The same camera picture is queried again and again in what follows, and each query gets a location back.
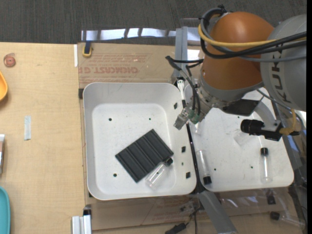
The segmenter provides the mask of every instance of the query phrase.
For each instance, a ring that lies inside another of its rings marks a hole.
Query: vial
[[[196,159],[198,165],[199,176],[204,185],[211,184],[211,175],[208,168],[207,152],[205,150],[196,151]]]
[[[273,180],[271,176],[272,168],[270,166],[269,150],[268,148],[263,147],[260,149],[259,161],[260,180],[262,183],[269,183]]]
[[[287,215],[286,213],[270,212],[270,218],[275,221],[296,226],[301,230],[306,227],[306,222],[304,220],[293,215]]]
[[[160,162],[156,168],[147,175],[145,179],[146,184],[150,188],[156,189],[169,173],[170,165],[172,163],[173,160],[170,157],[166,158],[163,162]]]

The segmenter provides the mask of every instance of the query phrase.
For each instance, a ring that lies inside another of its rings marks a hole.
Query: wooden table
[[[5,134],[0,185],[11,204],[11,234],[69,234],[71,217],[85,206],[78,69],[74,46],[0,43],[0,58],[15,53],[11,68],[0,62],[8,95],[0,102]],[[31,116],[31,139],[24,140],[24,117]],[[288,209],[294,211],[289,200]],[[239,233],[300,230],[268,221],[267,214],[231,217]],[[103,234],[164,233],[174,224],[96,231]],[[215,233],[211,222],[199,231]],[[194,233],[192,222],[184,233]]]

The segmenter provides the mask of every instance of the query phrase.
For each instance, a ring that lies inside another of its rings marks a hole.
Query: black connector
[[[186,229],[186,224],[181,223],[179,225],[175,225],[172,229],[166,231],[165,234],[176,234],[184,229]]]

